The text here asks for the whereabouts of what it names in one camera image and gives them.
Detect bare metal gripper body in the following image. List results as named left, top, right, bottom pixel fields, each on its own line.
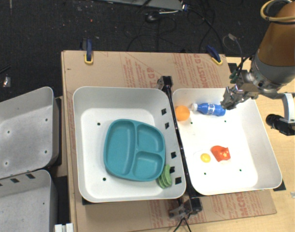
left=235, top=71, right=282, bottom=100

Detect blue bottle white cap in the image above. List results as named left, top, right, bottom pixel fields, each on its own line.
left=191, top=102, right=227, bottom=117

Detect white plastic tray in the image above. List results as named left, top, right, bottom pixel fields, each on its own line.
left=0, top=86, right=60, bottom=182
left=0, top=169, right=59, bottom=232
left=171, top=87, right=283, bottom=196
left=72, top=86, right=187, bottom=203

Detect orange ball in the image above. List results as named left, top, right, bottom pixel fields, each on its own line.
left=174, top=105, right=191, bottom=122

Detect red carton with yellow stars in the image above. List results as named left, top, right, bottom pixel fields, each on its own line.
left=211, top=145, right=231, bottom=163

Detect thin black rod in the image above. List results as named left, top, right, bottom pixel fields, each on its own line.
left=164, top=86, right=195, bottom=199

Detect green ridged toy vegetable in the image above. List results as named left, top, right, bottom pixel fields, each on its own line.
left=157, top=163, right=173, bottom=189

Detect black computer mouse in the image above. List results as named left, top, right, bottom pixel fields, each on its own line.
left=145, top=10, right=161, bottom=24

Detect brown cardboard board red print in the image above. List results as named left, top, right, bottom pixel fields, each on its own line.
left=61, top=50, right=278, bottom=232

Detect blue divided plate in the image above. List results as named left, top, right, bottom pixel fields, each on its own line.
left=103, top=118, right=167, bottom=182

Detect black cylinder on white bracket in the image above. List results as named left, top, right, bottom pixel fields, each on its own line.
left=265, top=92, right=295, bottom=136

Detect black block with thin wires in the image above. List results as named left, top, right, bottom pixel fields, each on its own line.
left=168, top=197, right=203, bottom=218
left=157, top=75, right=174, bottom=91

